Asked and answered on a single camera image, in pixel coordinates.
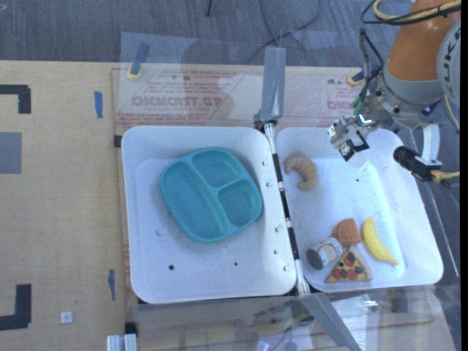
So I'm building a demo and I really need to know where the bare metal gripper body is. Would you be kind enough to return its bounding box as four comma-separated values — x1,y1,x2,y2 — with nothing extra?
343,85,446,135

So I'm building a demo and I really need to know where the tan toy croissant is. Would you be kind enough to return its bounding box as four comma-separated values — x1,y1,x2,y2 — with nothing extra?
283,153,319,192

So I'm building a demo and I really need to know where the white plastic tray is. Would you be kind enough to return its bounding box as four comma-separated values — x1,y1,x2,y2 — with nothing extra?
120,124,298,305
274,127,445,293

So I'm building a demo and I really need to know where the thin black and white rod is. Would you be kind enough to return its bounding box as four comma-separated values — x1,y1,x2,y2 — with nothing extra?
263,121,312,298

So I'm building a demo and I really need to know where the orange toy waffle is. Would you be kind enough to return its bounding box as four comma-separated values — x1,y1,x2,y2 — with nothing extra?
333,217,363,247

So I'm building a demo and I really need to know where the yellow banana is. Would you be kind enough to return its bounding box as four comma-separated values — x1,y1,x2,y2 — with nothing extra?
361,216,401,266

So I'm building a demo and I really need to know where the small white can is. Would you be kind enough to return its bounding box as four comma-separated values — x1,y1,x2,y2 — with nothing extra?
305,236,344,271

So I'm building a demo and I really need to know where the toy pizza slice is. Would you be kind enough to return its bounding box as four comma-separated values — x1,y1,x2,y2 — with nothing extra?
324,244,374,284

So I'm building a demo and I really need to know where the teal divided plate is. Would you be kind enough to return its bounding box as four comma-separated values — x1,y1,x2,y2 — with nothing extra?
159,146,265,244

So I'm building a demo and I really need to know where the black cylinder on white bracket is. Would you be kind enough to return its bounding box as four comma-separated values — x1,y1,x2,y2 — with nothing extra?
393,122,444,183

